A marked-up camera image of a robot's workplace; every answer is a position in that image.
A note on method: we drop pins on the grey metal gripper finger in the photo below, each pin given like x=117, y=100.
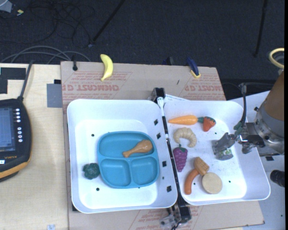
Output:
x=247, y=149
x=223, y=141

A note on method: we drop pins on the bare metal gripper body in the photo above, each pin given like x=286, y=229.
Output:
x=253, y=134

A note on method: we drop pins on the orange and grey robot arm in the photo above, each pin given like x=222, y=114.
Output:
x=274, y=99

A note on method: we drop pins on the small green and white can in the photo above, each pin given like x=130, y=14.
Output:
x=225, y=155

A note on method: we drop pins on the red strawberry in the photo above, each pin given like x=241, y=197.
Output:
x=208, y=123

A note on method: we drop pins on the white plastic tray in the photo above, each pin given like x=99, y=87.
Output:
x=86, y=195
x=237, y=176

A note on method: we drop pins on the tan waffle piece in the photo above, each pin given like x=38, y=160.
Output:
x=201, y=165

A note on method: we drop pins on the beige croissant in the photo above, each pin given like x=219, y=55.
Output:
x=186, y=133

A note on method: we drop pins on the round beige biscuit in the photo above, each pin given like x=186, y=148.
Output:
x=212, y=183

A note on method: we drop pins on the orange carrot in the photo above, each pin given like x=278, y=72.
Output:
x=184, y=120

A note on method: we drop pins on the purple grapes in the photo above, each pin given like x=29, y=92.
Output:
x=180, y=158

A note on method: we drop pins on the orange sausage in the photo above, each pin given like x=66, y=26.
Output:
x=189, y=181

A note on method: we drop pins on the thin black and white rod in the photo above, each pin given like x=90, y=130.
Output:
x=169, y=147

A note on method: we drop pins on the white printed paper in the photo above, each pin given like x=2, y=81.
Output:
x=176, y=97

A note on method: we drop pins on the brown chicken drumstick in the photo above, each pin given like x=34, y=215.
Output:
x=141, y=147

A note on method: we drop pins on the brown cardboard board red print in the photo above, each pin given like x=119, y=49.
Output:
x=139, y=87

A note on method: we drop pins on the blue divided plate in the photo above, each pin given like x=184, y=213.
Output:
x=115, y=171

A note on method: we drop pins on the green broccoli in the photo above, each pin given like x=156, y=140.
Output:
x=91, y=171

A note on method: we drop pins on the yellow banana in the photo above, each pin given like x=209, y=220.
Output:
x=107, y=67

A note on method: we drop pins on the black cylinder on white bracket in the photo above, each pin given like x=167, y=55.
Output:
x=278, y=178

